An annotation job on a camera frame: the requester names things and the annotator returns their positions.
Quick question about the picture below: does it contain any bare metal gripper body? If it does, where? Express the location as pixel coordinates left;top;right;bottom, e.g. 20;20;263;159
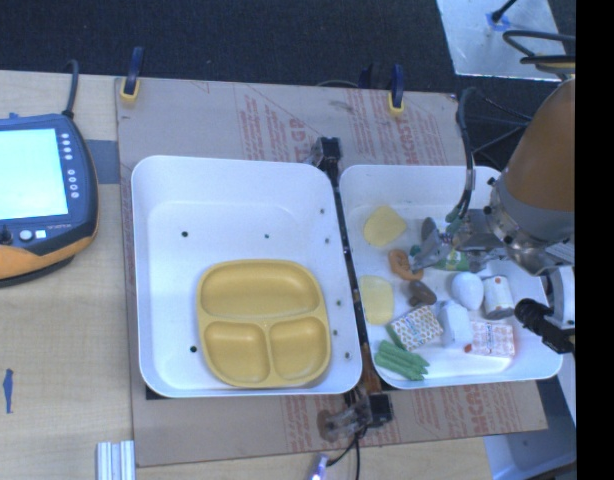
452;208;575;276

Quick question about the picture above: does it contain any green and white packet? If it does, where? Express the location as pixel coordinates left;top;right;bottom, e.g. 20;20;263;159
433;247;472;273

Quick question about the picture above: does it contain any orange pretzel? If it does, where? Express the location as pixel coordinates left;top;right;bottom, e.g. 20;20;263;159
387;248;425;282

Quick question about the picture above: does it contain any white plastic tray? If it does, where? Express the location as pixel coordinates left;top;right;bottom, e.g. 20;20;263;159
338;163;565;391
130;154;364;400

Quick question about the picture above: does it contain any brown lumpy toy food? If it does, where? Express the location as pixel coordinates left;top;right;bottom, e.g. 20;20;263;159
407;279;438;309

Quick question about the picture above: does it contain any yellow potato crisp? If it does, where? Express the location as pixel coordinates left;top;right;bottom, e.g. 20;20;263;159
362;204;408;249
357;274;396;327

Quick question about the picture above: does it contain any white egg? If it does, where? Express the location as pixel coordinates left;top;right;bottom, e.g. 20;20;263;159
450;270;486;312

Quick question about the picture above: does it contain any white and orange can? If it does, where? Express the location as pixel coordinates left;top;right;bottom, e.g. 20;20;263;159
481;274;516;321

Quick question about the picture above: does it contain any white carton orange pattern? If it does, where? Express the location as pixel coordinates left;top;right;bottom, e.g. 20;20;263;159
390;303;445;352

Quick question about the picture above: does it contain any white plastic bottle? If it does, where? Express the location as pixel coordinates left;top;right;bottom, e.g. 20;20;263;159
436;299;475;348

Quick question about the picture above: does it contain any orange and white packet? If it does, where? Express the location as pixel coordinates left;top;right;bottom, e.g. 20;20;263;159
463;319;517;359

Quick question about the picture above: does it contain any green bean bunch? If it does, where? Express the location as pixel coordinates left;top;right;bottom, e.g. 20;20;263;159
373;324;431;383

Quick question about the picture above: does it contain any yellow divided plate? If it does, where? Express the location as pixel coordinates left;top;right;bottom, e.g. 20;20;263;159
195;258;333;390

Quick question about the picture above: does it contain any brown cardboard board red print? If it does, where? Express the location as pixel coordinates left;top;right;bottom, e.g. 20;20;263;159
114;76;550;469

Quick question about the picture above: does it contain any black cylinder on white bracket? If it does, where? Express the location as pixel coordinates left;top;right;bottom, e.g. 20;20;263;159
513;264;577;355

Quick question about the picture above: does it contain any black block with thin wires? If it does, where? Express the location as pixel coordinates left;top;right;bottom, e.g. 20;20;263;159
317;136;344;170
365;392;394;428

